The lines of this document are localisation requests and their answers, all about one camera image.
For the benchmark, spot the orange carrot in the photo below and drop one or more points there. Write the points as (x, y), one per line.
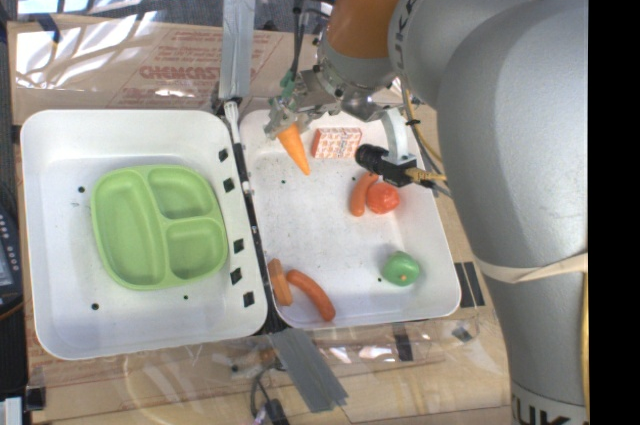
(296, 148)

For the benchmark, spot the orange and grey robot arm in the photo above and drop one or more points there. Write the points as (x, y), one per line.
(505, 123)

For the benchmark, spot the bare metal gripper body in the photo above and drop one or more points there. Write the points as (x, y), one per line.
(325, 95)

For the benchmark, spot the green round toy fruit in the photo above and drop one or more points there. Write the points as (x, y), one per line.
(400, 269)

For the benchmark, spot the orange and white carton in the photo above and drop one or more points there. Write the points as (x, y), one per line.
(335, 144)

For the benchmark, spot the red tomato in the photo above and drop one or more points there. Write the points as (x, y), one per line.
(383, 199)

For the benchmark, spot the brown cardboard board red print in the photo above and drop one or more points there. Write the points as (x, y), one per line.
(165, 63)

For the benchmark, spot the orange sausage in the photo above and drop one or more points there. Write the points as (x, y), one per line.
(312, 293)
(357, 198)

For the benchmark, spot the green divided plate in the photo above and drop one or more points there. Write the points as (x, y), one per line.
(125, 228)

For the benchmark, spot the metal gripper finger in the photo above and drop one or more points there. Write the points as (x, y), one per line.
(300, 118)
(275, 118)

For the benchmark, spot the orange round biscuit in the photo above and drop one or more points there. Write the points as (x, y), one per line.
(280, 283)

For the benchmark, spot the white plastic tray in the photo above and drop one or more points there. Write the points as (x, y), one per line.
(320, 233)
(60, 223)

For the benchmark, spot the black cylinder on white bracket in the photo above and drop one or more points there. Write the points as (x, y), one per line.
(380, 160)

